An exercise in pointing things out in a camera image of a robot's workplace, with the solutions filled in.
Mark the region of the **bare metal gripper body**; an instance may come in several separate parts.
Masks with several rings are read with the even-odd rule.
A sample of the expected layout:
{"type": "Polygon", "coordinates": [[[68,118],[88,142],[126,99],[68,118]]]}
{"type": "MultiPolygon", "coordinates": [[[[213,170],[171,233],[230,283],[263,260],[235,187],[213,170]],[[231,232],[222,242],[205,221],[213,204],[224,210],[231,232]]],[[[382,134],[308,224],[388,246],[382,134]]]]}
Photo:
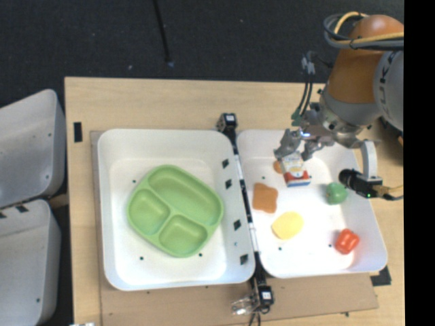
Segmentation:
{"type": "Polygon", "coordinates": [[[349,123],[329,109],[310,109],[300,115],[302,136],[309,141],[331,145],[338,143],[346,148],[358,148],[358,135],[366,125],[349,123]]]}

